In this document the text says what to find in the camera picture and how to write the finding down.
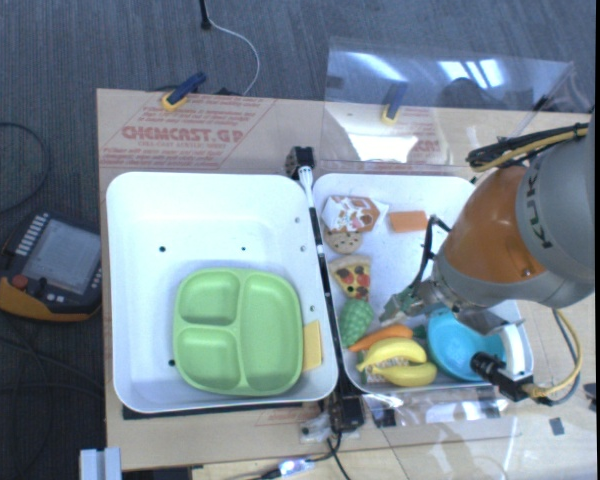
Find orange flat rectangle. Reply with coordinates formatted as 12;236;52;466
388;209;430;234

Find black block with thin wires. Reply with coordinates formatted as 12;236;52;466
328;395;367;432
284;145;316;178

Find orange carrot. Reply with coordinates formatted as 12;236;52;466
347;323;427;354

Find blue bowl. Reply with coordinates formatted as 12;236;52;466
425;309;507;383

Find pizza slice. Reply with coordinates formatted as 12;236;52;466
327;253;373;302

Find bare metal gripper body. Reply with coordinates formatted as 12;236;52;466
415;285;505;338

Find green divided plate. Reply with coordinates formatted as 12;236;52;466
172;267;305;397

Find white plastic tray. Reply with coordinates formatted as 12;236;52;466
312;172;535;397
104;170;340;414

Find green grapes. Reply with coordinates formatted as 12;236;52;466
338;298;376;348

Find black cylinder on white bracket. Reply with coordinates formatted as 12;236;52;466
469;319;535;403

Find thin black and white rod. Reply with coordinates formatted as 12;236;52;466
298;165;350;399

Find yellow cheese slice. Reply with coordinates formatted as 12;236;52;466
300;319;325;374

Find yellow banana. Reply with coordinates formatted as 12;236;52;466
355;337;428;374
371;361;438;388

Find brown chocolate chip biscuit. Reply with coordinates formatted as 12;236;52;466
322;226;364;256

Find white and orange carton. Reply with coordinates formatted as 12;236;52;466
321;194;389;235

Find brown cardboard board red print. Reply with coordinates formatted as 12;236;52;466
95;87;597;472

